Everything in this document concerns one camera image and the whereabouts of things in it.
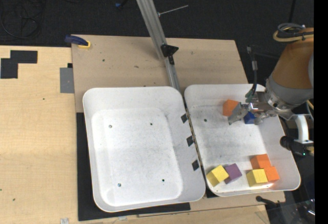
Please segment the empty white tray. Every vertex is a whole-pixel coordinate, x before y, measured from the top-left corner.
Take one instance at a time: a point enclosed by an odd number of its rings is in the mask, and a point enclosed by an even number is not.
[[[93,88],[83,97],[95,203],[106,212],[196,201],[206,184],[181,94]]]
[[[245,95],[252,85],[191,85],[185,90],[185,99],[198,145],[205,174],[218,165],[236,163],[242,176],[234,182],[224,181],[209,189],[218,196],[248,193],[295,190],[300,185],[300,175],[291,151],[280,145],[284,136],[278,116],[265,118],[260,125],[247,125],[243,120],[232,125],[222,114],[227,99],[245,103]],[[257,91],[264,87],[257,86]],[[280,179],[274,184],[250,188],[246,173],[252,169],[251,157],[268,154]]]

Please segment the black bracket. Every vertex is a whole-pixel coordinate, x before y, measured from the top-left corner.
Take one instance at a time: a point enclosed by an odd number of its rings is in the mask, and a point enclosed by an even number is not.
[[[170,64],[174,65],[173,54],[176,51],[178,51],[179,48],[176,46],[169,46],[169,45],[165,45],[165,44],[161,45],[160,48],[162,50],[163,56],[168,57]]]

